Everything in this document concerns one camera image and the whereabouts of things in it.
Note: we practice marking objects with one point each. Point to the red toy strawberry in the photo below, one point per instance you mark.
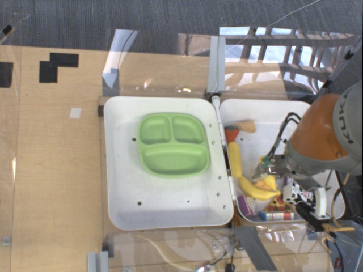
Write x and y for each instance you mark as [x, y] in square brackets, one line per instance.
[231, 135]

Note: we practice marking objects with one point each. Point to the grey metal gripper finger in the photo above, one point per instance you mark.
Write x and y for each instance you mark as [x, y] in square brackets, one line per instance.
[257, 172]
[271, 171]

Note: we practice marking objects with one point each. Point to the toy pizza slice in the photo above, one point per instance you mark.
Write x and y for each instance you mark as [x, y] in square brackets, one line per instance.
[279, 205]

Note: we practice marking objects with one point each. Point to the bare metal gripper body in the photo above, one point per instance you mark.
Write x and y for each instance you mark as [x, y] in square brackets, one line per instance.
[282, 166]

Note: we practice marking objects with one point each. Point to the black cylinder on white bracket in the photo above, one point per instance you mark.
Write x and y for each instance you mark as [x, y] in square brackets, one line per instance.
[307, 212]

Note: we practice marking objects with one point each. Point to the purple carton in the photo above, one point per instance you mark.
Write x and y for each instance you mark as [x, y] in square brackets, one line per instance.
[246, 205]

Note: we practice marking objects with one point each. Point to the yellow round toy fruit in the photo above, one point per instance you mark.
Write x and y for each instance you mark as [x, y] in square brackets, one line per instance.
[269, 182]

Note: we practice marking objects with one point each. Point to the yellow toy corn cob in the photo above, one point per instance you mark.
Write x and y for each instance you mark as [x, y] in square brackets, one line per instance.
[235, 159]

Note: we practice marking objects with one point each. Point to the yellow banana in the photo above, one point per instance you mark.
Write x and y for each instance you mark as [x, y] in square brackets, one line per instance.
[255, 193]

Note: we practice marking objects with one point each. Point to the white plastic tray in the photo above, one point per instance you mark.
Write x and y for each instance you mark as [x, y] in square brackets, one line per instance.
[170, 200]
[269, 112]

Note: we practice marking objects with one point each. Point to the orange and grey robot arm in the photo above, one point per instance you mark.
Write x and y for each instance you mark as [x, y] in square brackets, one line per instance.
[317, 132]

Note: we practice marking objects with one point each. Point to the green divided plate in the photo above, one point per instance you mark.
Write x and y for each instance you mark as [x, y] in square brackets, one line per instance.
[174, 157]

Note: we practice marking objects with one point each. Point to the white tube with blue cap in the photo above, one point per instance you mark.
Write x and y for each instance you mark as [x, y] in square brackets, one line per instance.
[276, 216]

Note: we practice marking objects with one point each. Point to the white carton with black spots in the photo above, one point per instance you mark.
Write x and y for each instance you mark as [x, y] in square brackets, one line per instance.
[296, 193]

